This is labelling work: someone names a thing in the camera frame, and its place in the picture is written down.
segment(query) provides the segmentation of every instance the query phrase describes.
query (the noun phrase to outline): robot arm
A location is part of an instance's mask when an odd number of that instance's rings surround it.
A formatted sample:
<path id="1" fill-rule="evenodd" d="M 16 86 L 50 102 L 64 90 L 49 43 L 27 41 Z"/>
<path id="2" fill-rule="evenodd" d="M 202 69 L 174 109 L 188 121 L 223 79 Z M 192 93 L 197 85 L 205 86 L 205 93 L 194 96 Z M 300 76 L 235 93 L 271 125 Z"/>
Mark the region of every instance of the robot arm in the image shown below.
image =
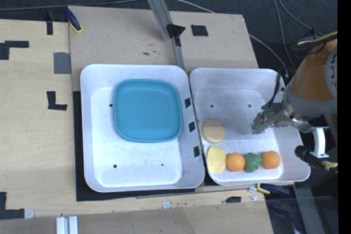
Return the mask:
<path id="1" fill-rule="evenodd" d="M 314 151 L 305 151 L 303 147 L 295 150 L 296 155 L 306 162 L 307 158 L 312 160 L 311 157 L 317 160 L 328 157 L 325 154 L 324 136 L 324 130 L 328 127 L 316 127 L 309 121 L 325 113 L 337 113 L 337 40 L 331 39 L 336 35 L 333 33 L 331 36 L 302 43 L 314 44 L 314 47 L 287 85 L 282 102 L 273 102 L 276 91 L 280 88 L 278 75 L 272 99 L 262 107 L 263 111 L 252 124 L 254 134 L 260 134 L 269 127 L 288 125 L 303 133 L 313 133 Z"/>

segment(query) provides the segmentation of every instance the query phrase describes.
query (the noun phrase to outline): green object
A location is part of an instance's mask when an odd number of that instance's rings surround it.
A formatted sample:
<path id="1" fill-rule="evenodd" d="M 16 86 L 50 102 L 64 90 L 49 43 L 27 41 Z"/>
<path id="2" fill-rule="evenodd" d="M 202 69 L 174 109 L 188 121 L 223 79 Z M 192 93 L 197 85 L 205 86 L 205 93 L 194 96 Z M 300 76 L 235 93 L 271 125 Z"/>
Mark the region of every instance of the green object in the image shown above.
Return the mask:
<path id="1" fill-rule="evenodd" d="M 254 153 L 248 153 L 245 158 L 245 171 L 252 173 L 262 164 L 262 157 Z"/>

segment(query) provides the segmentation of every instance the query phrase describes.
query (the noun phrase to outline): blue and yellow clamp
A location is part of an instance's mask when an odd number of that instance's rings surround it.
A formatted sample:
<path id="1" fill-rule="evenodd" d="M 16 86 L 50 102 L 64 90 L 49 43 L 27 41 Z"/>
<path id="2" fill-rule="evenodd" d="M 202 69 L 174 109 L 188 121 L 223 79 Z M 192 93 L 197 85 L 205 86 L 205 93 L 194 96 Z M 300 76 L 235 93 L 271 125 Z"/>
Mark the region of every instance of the blue and yellow clamp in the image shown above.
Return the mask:
<path id="1" fill-rule="evenodd" d="M 70 22 L 70 27 L 74 30 L 74 32 L 76 34 L 82 33 L 84 28 L 80 25 L 77 18 L 72 13 L 72 11 L 68 8 L 65 8 L 64 12 L 65 12 L 66 17 L 68 18 L 68 21 Z"/>

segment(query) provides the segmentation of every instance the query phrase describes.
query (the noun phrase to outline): orange fruit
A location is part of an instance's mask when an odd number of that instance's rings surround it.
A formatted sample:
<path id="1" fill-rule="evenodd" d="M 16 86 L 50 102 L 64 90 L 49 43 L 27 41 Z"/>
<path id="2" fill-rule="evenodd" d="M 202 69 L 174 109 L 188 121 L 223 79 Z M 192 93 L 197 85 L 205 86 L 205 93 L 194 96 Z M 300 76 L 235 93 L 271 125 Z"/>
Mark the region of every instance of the orange fruit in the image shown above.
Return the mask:
<path id="1" fill-rule="evenodd" d="M 267 151 L 262 155 L 262 165 L 266 169 L 275 169 L 280 164 L 280 156 L 275 151 Z"/>
<path id="2" fill-rule="evenodd" d="M 232 172 L 238 172 L 245 167 L 245 158 L 239 153 L 231 153 L 225 161 L 227 168 Z"/>

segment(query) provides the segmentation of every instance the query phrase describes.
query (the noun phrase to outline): beige round object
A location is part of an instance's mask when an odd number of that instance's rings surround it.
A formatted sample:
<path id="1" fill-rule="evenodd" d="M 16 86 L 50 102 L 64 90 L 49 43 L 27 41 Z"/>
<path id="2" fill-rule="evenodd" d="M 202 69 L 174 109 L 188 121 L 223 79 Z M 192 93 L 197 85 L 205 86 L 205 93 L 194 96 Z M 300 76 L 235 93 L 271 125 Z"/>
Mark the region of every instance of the beige round object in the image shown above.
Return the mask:
<path id="1" fill-rule="evenodd" d="M 212 144 L 221 142 L 225 137 L 224 127 L 216 120 L 206 121 L 202 125 L 201 133 L 205 140 Z"/>

